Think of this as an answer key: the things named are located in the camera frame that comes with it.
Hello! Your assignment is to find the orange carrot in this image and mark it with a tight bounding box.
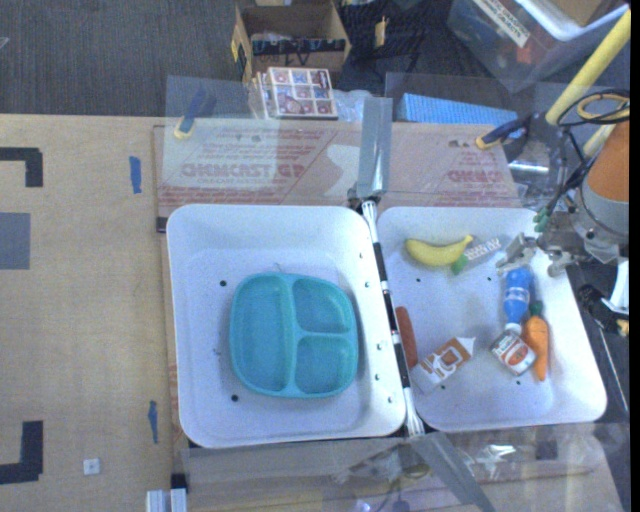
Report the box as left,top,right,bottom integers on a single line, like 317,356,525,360
521,301,552,383

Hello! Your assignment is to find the blue bottle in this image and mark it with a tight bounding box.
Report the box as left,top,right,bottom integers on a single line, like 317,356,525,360
501,266,534,334

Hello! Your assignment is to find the brown cardboard board, red print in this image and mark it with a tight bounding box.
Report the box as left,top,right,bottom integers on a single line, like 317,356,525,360
151,121,526,451

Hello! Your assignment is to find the green divided plate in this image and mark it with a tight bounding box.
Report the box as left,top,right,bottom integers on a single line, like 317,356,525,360
228,271,360,400

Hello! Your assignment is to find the blue foam block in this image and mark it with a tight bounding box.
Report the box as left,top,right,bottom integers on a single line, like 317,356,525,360
394,92,520,126

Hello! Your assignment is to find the white plastic tray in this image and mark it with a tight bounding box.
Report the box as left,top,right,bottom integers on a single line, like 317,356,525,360
165,203,407,450
375,205,609,434

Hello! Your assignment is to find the yellow padded pole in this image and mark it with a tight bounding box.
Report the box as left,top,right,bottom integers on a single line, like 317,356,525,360
544,7,630,127

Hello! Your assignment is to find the white and brown carton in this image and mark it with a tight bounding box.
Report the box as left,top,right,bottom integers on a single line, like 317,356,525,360
410,335,478,394

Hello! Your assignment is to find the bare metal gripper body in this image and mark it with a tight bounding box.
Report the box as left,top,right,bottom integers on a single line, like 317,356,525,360
537,209,609,263

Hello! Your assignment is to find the yellow banana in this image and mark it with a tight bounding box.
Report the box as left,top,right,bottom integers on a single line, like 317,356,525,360
404,234,475,268

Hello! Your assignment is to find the brown sausage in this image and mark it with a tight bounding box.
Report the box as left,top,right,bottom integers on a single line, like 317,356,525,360
394,305,420,371

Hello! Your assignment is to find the small white and red can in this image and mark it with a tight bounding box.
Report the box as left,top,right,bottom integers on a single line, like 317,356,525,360
489,331,538,377

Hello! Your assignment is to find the brown cardboard box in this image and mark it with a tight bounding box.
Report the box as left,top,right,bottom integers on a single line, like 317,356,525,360
230,0,353,84

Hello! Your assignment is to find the wooden noughts and crosses game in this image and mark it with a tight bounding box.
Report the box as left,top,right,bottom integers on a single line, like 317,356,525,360
254,66,340,121

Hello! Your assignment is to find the grey packet with green end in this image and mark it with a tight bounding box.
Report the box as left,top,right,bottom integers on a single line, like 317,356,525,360
451,236,502,276

